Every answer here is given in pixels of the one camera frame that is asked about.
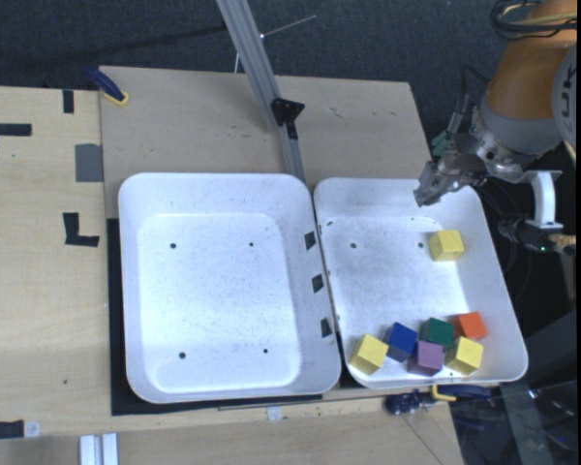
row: empty white tray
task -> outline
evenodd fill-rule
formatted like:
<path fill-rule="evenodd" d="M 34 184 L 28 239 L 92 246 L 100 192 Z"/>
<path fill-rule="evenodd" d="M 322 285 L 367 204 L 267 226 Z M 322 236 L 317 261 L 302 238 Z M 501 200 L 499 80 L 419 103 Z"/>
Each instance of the empty white tray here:
<path fill-rule="evenodd" d="M 119 192 L 127 377 L 153 403 L 323 393 L 340 353 L 312 199 L 286 174 Z"/>
<path fill-rule="evenodd" d="M 315 190 L 315 209 L 331 296 L 348 361 L 363 334 L 383 339 L 395 322 L 415 330 L 430 317 L 480 312 L 488 335 L 480 368 L 469 376 L 442 369 L 410 373 L 386 357 L 372 375 L 349 367 L 367 388 L 499 383 L 525 374 L 527 350 L 476 192 L 463 188 L 418 207 L 415 179 L 331 178 Z M 434 262 L 428 238 L 456 229 L 465 246 L 454 262 Z"/>

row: orange block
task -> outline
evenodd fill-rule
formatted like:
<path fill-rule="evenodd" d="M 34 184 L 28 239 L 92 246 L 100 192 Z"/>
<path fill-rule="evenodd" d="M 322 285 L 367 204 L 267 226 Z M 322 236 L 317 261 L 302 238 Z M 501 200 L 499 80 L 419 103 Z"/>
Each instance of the orange block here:
<path fill-rule="evenodd" d="M 461 314 L 456 321 L 459 335 L 465 336 L 468 339 L 481 339 L 487 334 L 486 326 L 479 312 Z"/>

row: green block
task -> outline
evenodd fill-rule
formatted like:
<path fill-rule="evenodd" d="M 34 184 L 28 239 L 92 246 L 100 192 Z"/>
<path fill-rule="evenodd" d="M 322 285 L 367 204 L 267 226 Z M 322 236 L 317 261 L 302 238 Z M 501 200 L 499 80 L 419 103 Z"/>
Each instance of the green block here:
<path fill-rule="evenodd" d="M 454 325 L 431 317 L 422 324 L 419 339 L 442 345 L 444 351 L 449 350 L 454 341 Z"/>

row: cube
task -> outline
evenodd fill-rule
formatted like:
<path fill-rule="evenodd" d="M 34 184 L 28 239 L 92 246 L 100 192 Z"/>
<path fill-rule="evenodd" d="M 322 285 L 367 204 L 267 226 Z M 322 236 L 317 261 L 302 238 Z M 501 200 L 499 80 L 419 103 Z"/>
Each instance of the cube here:
<path fill-rule="evenodd" d="M 486 336 L 486 326 L 479 312 L 470 312 L 456 317 L 458 334 L 467 339 L 478 340 Z"/>
<path fill-rule="evenodd" d="M 460 336 L 454 341 L 452 348 L 445 354 L 443 364 L 447 368 L 456 370 L 461 374 L 470 375 L 480 368 L 483 352 L 484 347 L 481 344 L 467 339 L 465 336 Z"/>
<path fill-rule="evenodd" d="M 396 361 L 405 361 L 413 353 L 417 336 L 418 333 L 415 330 L 406 325 L 394 323 L 385 336 L 385 342 L 389 346 L 387 356 Z"/>
<path fill-rule="evenodd" d="M 441 345 L 447 351 L 454 341 L 454 325 L 431 317 L 419 329 L 419 339 Z"/>
<path fill-rule="evenodd" d="M 465 251 L 461 234 L 455 229 L 434 232 L 428 239 L 428 247 L 435 262 L 456 260 Z"/>
<path fill-rule="evenodd" d="M 383 343 L 381 339 L 377 339 L 370 334 L 364 334 L 353 347 L 349 365 L 364 374 L 370 375 L 382 366 L 388 348 L 387 344 Z"/>
<path fill-rule="evenodd" d="M 415 343 L 413 354 L 407 361 L 412 374 L 431 377 L 443 368 L 443 347 L 421 339 Z"/>

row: wire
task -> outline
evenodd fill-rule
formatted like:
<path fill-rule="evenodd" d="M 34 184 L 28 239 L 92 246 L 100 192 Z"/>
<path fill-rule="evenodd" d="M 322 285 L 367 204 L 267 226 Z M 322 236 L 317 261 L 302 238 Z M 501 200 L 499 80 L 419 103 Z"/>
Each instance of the wire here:
<path fill-rule="evenodd" d="M 543 0 L 500 0 L 491 10 L 491 25 L 505 40 L 514 42 L 526 38 L 550 38 L 560 31 L 577 29 L 576 13 L 565 15 L 551 15 L 547 18 L 531 18 L 521 21 L 507 21 L 505 16 L 510 12 L 523 7 L 534 6 Z M 545 21 L 563 20 L 564 22 L 547 24 Z"/>

